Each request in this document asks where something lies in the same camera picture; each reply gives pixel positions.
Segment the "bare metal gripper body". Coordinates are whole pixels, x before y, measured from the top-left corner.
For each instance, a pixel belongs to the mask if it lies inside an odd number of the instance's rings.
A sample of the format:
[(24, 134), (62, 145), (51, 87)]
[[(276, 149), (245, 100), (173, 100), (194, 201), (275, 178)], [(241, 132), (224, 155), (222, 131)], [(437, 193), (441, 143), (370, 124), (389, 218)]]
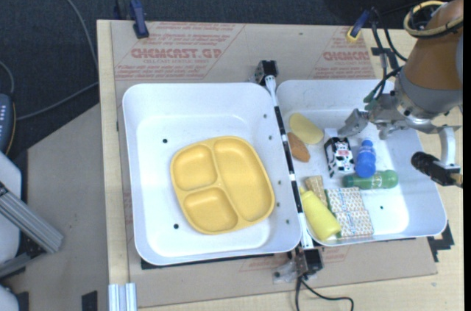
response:
[(379, 97), (366, 97), (369, 121), (378, 126), (380, 122), (400, 121), (403, 129), (412, 128), (426, 134), (442, 129), (432, 123), (441, 114), (456, 106), (453, 90), (393, 90)]

